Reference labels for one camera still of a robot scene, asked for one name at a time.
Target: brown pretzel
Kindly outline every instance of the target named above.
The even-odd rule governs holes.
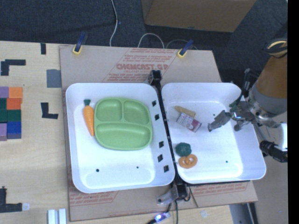
[[[197,163],[197,157],[194,154],[190,154],[187,157],[181,157],[178,163],[183,168],[192,168]]]

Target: cardboard box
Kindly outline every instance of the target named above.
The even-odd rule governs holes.
[[[161,70],[162,86],[170,82],[220,82],[212,51],[189,50],[181,59],[176,56],[178,50],[174,49],[84,46],[80,55],[76,56],[72,48],[71,45],[60,46],[70,220],[165,211],[167,205],[158,205],[157,197],[165,194],[170,189],[169,185],[92,194],[82,193],[75,187],[72,181],[65,91],[74,83],[144,82],[150,70]],[[179,202],[180,210],[257,201],[252,181],[192,186],[190,190],[190,201]]]
[[[144,23],[234,32],[256,0],[141,0]]]

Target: wooden table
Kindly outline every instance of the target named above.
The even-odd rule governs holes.
[[[0,142],[0,186],[7,188],[7,203],[29,203],[30,210],[0,213],[0,222],[46,223],[47,210],[65,208],[68,217],[68,185],[64,145],[61,88],[47,88],[46,70],[60,70],[59,44],[46,44],[41,55],[39,43],[0,42],[0,60],[25,59],[25,66],[10,66],[8,76],[0,76],[0,86],[23,88],[22,138]],[[49,113],[58,119],[43,119],[41,102],[49,103]],[[136,223],[153,219],[153,214],[112,217],[79,223]],[[229,206],[180,210],[179,223],[232,224]],[[163,223],[176,222],[176,213]]]

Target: dark green toy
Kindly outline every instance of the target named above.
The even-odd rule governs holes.
[[[176,145],[176,153],[180,157],[186,157],[190,155],[192,152],[190,144],[187,143],[179,143]]]

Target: toy carrot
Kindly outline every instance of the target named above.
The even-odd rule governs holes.
[[[94,136],[94,110],[91,108],[90,104],[90,99],[85,99],[84,100],[84,108],[83,108],[83,117],[86,123],[86,126],[89,130],[89,133],[91,136]]]

